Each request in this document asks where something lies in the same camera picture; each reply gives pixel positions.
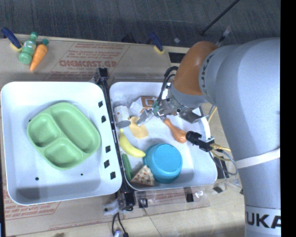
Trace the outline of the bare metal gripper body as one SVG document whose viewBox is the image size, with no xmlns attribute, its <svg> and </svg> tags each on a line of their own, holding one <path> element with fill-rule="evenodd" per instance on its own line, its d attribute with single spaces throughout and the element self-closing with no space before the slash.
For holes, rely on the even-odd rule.
<svg viewBox="0 0 296 237">
<path fill-rule="evenodd" d="M 153 114 L 159 118 L 178 116 L 189 123 L 197 122 L 200 115 L 194 113 L 195 109 L 179 104 L 174 99 L 163 99 L 153 106 Z"/>
</svg>

